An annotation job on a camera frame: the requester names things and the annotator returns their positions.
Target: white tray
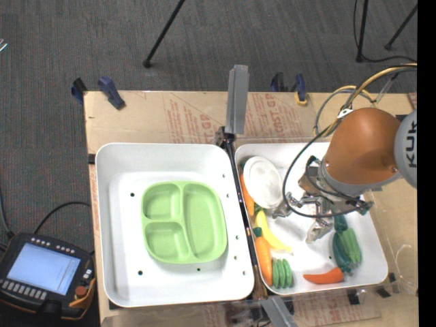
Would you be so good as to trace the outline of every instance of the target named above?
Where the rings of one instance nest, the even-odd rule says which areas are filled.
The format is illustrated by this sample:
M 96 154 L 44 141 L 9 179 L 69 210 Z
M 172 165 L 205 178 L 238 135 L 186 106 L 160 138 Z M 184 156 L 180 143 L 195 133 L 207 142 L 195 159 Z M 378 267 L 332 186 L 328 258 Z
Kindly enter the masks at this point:
M 299 200 L 303 190 L 298 186 L 298 179 L 305 171 L 305 164 L 311 155 L 322 159 L 329 143 L 313 143 L 297 160 L 296 165 L 290 172 L 286 191 L 291 191 L 292 196 Z M 271 161 L 278 169 L 282 178 L 295 156 L 305 146 L 305 143 L 290 144 L 245 144 L 235 152 L 236 165 L 246 162 L 253 156 L 261 156 Z M 345 287 L 357 287 L 381 283 L 388 274 L 388 263 L 386 261 L 382 246 L 375 231 L 369 211 L 365 216 L 352 212 L 346 214 L 349 228 L 353 228 L 362 252 L 362 261 L 352 270 L 351 275 L 345 275 L 344 282 L 317 285 L 303 278 L 303 274 L 324 273 L 337 266 L 332 252 L 332 239 L 334 230 L 316 240 L 314 243 L 306 243 L 307 230 L 314 219 L 291 214 L 288 217 L 268 218 L 268 224 L 272 232 L 286 245 L 290 245 L 293 253 L 284 251 L 273 251 L 273 258 L 286 258 L 290 263 L 293 284 L 289 288 L 275 288 L 265 286 L 272 292 L 280 295 L 299 294 L 332 290 Z M 254 227 L 254 219 L 249 217 L 251 227 Z
M 95 159 L 104 289 L 121 307 L 239 300 L 254 285 L 236 185 L 227 153 L 211 144 L 110 143 Z M 228 245 L 218 259 L 169 264 L 146 250 L 144 190 L 162 181 L 197 181 L 220 197 Z

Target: yellow toy banana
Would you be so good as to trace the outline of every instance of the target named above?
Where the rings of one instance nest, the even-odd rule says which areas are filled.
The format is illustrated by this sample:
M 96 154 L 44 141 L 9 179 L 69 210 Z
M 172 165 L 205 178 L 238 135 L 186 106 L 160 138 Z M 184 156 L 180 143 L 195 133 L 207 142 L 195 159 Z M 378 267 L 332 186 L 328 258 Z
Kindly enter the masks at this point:
M 292 248 L 290 246 L 286 246 L 271 232 L 264 211 L 259 211 L 257 213 L 255 225 L 259 228 L 262 228 L 262 236 L 268 241 L 273 249 L 283 249 L 287 252 L 292 252 Z

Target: green plate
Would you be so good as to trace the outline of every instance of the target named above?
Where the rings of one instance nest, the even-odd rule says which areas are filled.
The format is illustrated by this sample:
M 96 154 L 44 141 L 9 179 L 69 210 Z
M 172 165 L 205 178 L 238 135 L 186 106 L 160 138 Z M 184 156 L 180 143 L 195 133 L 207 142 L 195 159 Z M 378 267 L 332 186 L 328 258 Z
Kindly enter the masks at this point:
M 209 262 L 227 247 L 221 200 L 204 183 L 153 184 L 142 195 L 141 207 L 145 247 L 161 262 Z

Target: black stand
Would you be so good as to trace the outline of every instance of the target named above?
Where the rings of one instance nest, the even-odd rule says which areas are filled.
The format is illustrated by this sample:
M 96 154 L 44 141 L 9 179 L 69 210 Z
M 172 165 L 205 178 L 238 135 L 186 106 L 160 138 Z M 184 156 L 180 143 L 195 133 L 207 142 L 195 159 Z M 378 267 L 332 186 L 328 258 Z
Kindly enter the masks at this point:
M 403 24 L 398 28 L 394 36 L 392 36 L 392 39 L 384 46 L 386 50 L 390 50 L 392 48 L 392 44 L 397 39 L 398 35 L 400 35 L 400 33 L 403 31 L 404 27 L 410 21 L 410 18 L 412 18 L 412 16 L 415 14 L 416 11 L 418 11 L 418 3 L 415 5 L 413 10 L 409 13 L 409 16 L 406 17 Z
M 157 38 L 157 41 L 156 41 L 154 47 L 151 49 L 151 51 L 150 51 L 149 55 L 147 56 L 146 60 L 144 62 L 142 62 L 142 65 L 145 66 L 145 68 L 151 67 L 151 59 L 152 59 L 153 55 L 155 54 L 157 48 L 159 47 L 162 39 L 165 37 L 166 32 L 171 27 L 171 24 L 172 24 L 173 20 L 176 18 L 177 14 L 178 14 L 178 11 L 182 8 L 184 2 L 185 2 L 185 0 L 180 0 L 178 2 L 175 10 L 173 11 L 173 13 L 170 16 L 170 19 L 168 20 L 168 22 L 166 23 L 165 27 L 163 28 L 163 31 L 161 32 L 161 35 Z
M 365 35 L 365 25 L 367 24 L 368 3 L 369 3 L 369 0 L 364 0 L 362 26 L 360 27 L 360 39 L 359 39 L 359 45 L 358 45 L 358 53 L 357 53 L 357 57 L 356 57 L 356 62 L 358 62 L 358 63 L 362 63 L 364 60 L 363 54 L 362 54 L 362 49 L 363 49 L 363 37 Z

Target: orange toy carrot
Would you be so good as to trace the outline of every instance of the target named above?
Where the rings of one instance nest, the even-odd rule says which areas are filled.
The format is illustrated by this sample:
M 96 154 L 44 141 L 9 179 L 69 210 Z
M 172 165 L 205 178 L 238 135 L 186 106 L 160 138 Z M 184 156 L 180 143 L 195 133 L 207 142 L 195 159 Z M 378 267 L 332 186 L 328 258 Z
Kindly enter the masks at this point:
M 270 245 L 263 236 L 258 236 L 254 242 L 258 254 L 260 271 L 268 286 L 273 284 L 273 263 L 271 261 Z
M 254 216 L 254 200 L 248 193 L 247 187 L 244 182 L 244 175 L 241 174 L 239 177 L 240 190 L 243 193 L 245 207 L 247 207 L 247 212 L 249 215 Z
M 320 285 L 327 283 L 338 283 L 343 281 L 343 272 L 340 268 L 336 267 L 323 274 L 304 274 L 303 277 L 310 282 Z

